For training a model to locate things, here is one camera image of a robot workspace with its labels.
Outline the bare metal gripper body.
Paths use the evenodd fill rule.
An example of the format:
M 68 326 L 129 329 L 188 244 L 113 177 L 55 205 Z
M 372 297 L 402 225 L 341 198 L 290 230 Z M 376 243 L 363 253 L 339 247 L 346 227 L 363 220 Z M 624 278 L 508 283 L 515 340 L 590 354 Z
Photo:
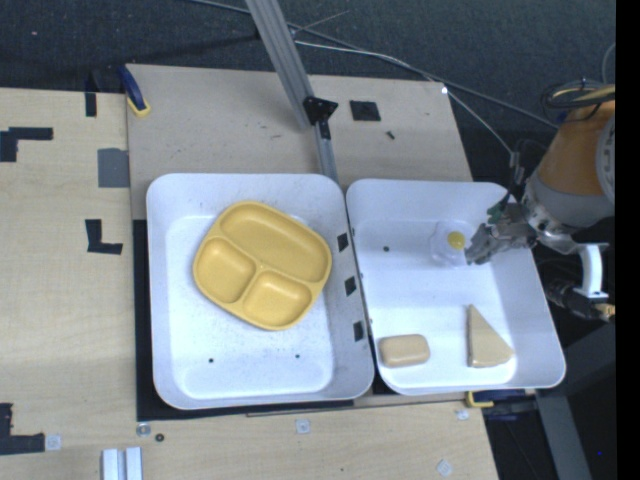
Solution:
M 537 202 L 501 200 L 487 214 L 487 247 L 494 251 L 493 257 L 508 250 L 531 249 L 536 245 L 544 245 L 564 255 L 576 252 L 576 242 L 571 236 L 573 229 L 555 219 Z

